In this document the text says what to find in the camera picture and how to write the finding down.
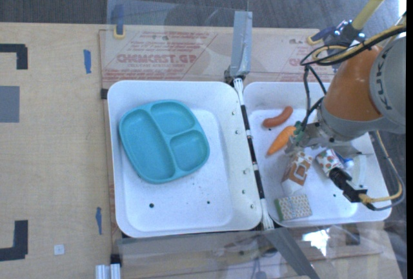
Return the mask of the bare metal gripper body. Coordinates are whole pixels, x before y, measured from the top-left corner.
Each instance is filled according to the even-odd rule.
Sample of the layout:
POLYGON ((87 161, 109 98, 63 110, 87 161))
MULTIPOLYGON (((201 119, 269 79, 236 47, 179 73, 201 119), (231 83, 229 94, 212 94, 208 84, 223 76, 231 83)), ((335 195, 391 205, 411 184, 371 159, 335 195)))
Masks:
POLYGON ((307 147, 311 149, 338 147, 343 144, 335 136, 328 135, 319 122, 304 125, 297 121, 294 125, 296 128, 293 136, 289 137, 287 142, 296 144, 296 151, 303 150, 307 147))

